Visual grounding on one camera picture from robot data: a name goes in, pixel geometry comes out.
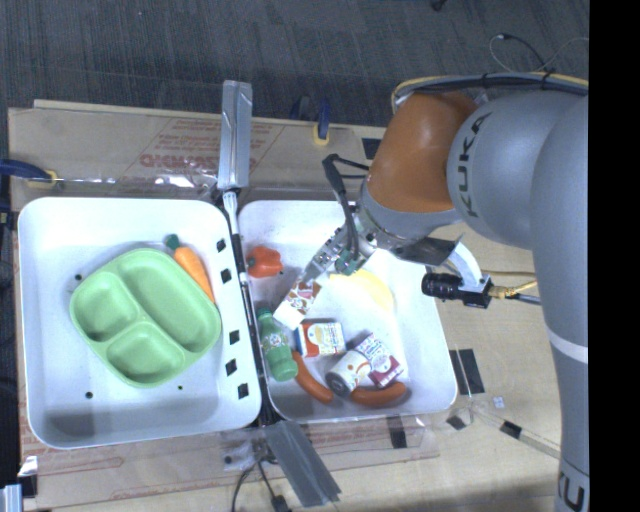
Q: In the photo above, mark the green divided plate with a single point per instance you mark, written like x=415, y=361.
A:
x=150, y=300

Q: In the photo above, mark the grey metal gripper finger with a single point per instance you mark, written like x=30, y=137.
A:
x=312, y=272

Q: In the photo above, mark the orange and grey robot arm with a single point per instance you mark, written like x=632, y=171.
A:
x=500, y=165

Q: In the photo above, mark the pink and maroon carton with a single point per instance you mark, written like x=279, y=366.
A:
x=382, y=360

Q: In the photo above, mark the white can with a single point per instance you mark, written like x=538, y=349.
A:
x=347, y=372

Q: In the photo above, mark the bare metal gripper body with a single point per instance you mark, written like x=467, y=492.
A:
x=336, y=250

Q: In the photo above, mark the white plastic tray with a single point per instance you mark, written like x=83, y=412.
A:
x=425, y=360
x=60, y=240

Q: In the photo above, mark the brown cardboard board red print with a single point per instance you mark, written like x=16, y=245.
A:
x=125, y=145

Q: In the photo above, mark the white carton with red print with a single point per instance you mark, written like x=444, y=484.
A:
x=295, y=305

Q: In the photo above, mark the orange carrot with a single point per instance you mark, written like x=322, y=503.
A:
x=192, y=265

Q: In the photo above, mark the black cylinder on white bracket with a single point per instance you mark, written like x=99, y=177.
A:
x=442, y=286

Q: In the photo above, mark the green bottle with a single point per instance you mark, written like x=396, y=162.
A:
x=276, y=347

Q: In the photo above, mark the orange sausage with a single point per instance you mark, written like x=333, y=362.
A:
x=380, y=395
x=312, y=384

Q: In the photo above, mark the orange and white carton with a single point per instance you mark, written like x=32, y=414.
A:
x=322, y=339

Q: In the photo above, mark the red bell pepper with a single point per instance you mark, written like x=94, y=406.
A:
x=264, y=262

